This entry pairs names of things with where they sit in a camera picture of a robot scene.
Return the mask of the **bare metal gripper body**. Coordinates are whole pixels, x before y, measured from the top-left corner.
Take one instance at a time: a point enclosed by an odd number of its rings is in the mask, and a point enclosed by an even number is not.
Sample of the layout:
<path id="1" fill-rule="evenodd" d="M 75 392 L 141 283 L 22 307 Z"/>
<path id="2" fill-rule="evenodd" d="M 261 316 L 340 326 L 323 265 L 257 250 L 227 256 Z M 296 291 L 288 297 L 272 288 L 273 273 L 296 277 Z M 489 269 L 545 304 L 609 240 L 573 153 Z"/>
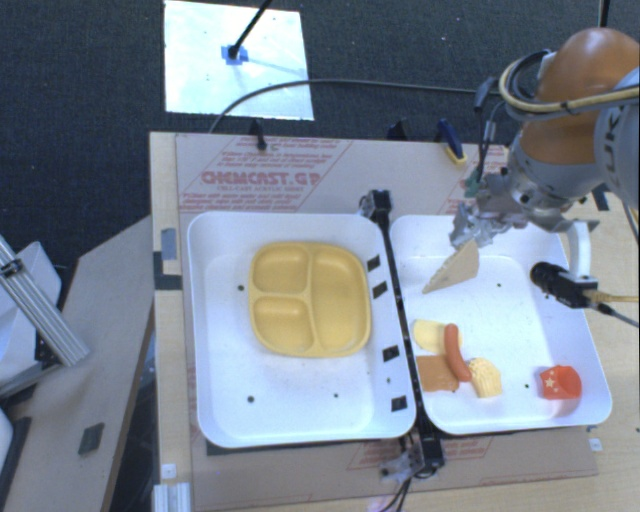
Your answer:
<path id="1" fill-rule="evenodd" d="M 524 174 L 486 174 L 476 194 L 476 215 L 483 220 L 513 226 L 533 221 L 528 205 L 535 196 L 536 185 Z"/>

